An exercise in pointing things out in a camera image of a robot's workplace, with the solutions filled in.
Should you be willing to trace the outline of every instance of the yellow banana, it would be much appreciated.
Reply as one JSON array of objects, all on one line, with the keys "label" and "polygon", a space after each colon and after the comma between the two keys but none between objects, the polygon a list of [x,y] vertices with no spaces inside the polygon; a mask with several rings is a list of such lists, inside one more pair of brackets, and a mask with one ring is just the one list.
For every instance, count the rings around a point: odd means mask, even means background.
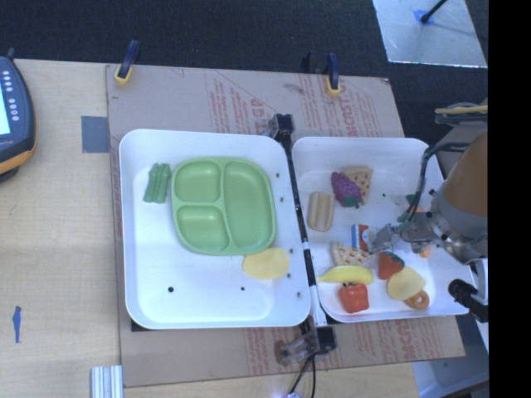
[{"label": "yellow banana", "polygon": [[373,280],[371,270],[360,265],[336,265],[317,278],[318,282],[330,283],[371,284]]}]

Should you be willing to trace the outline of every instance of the green plate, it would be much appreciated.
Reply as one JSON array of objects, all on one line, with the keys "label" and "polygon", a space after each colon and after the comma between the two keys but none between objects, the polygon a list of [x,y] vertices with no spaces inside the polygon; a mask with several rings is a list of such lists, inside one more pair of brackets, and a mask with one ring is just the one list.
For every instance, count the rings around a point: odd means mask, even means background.
[{"label": "green plate", "polygon": [[172,175],[173,222],[181,242],[206,255],[248,255],[275,239],[269,178],[239,158],[198,158]]}]

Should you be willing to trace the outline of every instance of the device screen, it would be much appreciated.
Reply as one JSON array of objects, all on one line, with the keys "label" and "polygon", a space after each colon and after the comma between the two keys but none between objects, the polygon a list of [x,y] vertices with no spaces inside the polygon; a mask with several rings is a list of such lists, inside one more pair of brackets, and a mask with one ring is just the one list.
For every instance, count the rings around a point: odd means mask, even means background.
[{"label": "device screen", "polygon": [[3,94],[0,90],[0,136],[10,134],[9,120],[7,119],[6,105],[3,101]]}]

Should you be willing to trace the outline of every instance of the robotic arm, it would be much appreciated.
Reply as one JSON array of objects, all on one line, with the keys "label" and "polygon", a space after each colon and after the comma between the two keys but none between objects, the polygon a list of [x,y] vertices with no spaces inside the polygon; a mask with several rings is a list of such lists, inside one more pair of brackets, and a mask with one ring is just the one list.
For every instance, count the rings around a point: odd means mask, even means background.
[{"label": "robotic arm", "polygon": [[466,148],[439,190],[431,192],[430,210],[417,212],[427,159],[439,150],[442,148],[427,149],[417,193],[401,224],[384,226],[369,244],[369,250],[383,250],[399,240],[410,243],[416,253],[428,244],[443,247],[460,263],[470,266],[478,286],[456,279],[448,291],[479,321],[488,322],[487,131]]}]

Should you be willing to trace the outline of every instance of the red tomato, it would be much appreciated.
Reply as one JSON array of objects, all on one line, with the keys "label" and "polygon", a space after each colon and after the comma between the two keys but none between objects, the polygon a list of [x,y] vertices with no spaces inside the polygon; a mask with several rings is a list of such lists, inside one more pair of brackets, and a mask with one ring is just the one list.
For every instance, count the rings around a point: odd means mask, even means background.
[{"label": "red tomato", "polygon": [[347,313],[357,313],[367,309],[367,286],[363,283],[345,284],[339,290],[339,301]]}]

